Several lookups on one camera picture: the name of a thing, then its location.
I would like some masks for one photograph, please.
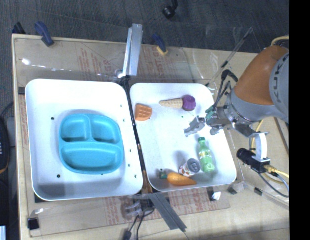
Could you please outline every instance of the chair leg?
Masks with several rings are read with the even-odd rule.
[[[167,6],[166,8],[164,8],[163,10],[163,14],[165,15],[165,17],[167,19],[171,19],[172,17],[174,17],[175,15],[175,10],[178,7],[178,2],[177,0],[171,0],[172,2],[172,6]]]

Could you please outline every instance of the white tray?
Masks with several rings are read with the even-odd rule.
[[[192,112],[167,108],[159,101],[192,95],[196,99],[196,108]],[[147,121],[136,121],[139,141],[143,153],[146,172],[151,186],[160,192],[212,187],[231,184],[236,179],[236,168],[223,131],[211,136],[210,127],[186,137],[184,129],[196,117],[204,118],[205,111],[214,101],[210,91],[197,83],[137,83],[130,89],[133,108],[136,104],[152,108]],[[165,179],[159,179],[161,171],[178,172],[180,165],[188,159],[199,159],[197,155],[199,137],[205,137],[212,150],[217,172],[207,175],[200,171],[192,177],[196,185],[175,186]]]
[[[32,187],[46,201],[134,195],[143,179],[127,96],[115,83],[36,79],[25,89]],[[124,161],[104,175],[79,174],[59,158],[58,130],[68,115],[94,113],[119,126]]]

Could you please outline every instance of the green bottle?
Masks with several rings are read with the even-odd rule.
[[[213,157],[211,154],[210,149],[206,145],[206,139],[204,137],[199,137],[198,138],[198,143],[199,143],[199,162],[200,162],[200,167],[201,170],[204,173],[210,173],[215,171],[215,166],[213,164]]]

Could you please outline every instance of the blue bowl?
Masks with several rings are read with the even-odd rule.
[[[59,156],[64,167],[74,173],[112,173],[124,159],[120,129],[106,116],[69,115],[59,128]]]

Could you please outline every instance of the table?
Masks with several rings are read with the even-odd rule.
[[[54,46],[48,48],[40,41],[39,36],[12,35],[20,238],[121,239],[124,230],[132,225],[130,222],[113,223],[113,225],[103,227],[86,225],[89,229],[84,229],[84,219],[67,221],[66,224],[60,226],[60,221],[49,220],[49,216],[42,216],[42,221],[47,223],[46,227],[32,230],[32,232],[27,229],[27,218],[31,216],[32,211],[36,211],[39,216],[49,211],[52,216],[50,218],[57,218],[56,211],[60,212],[60,209],[65,209],[68,214],[74,212],[72,208],[76,207],[78,201],[70,201],[62,206],[54,202],[36,203],[30,187],[27,124],[23,111],[25,103],[20,93],[30,80],[37,78],[115,81],[112,72],[120,69],[125,52],[124,43],[67,38],[53,38],[53,40]],[[139,67],[143,70],[139,71],[140,78],[136,81],[152,83],[193,83],[195,81],[205,84],[230,54],[228,51],[179,47],[169,47],[168,50],[167,56],[160,56],[156,46],[142,45]],[[232,71],[239,76],[255,56],[256,54],[252,53],[237,52],[230,62]],[[268,138],[268,153],[272,159],[272,165],[287,172],[288,149],[285,138],[282,138],[284,127],[282,124],[278,127],[277,122],[274,118],[267,118],[260,130],[271,133],[271,138]],[[238,172],[236,183],[242,184],[245,188],[235,195],[227,191],[227,186],[215,189],[221,191],[221,208],[181,215],[180,218],[187,226],[186,233],[177,229],[169,230],[162,218],[153,218],[142,223],[139,238],[209,239],[219,237],[217,239],[223,239],[224,236],[232,236],[233,239],[237,239],[236,236],[252,235],[263,236],[266,237],[265,239],[274,239],[274,236],[281,236],[281,239],[289,238],[289,201],[276,196],[255,172],[238,163],[235,158],[236,151],[238,147],[247,147],[247,139],[227,130],[225,134]],[[254,192],[256,188],[263,191],[262,196]],[[87,211],[93,211],[92,207],[100,205],[98,199],[80,202],[89,207]],[[82,218],[91,216],[91,214],[89,212],[82,214]],[[83,229],[62,232],[61,228],[60,233],[52,233],[48,230],[64,225],[70,229],[71,224],[80,225]]]

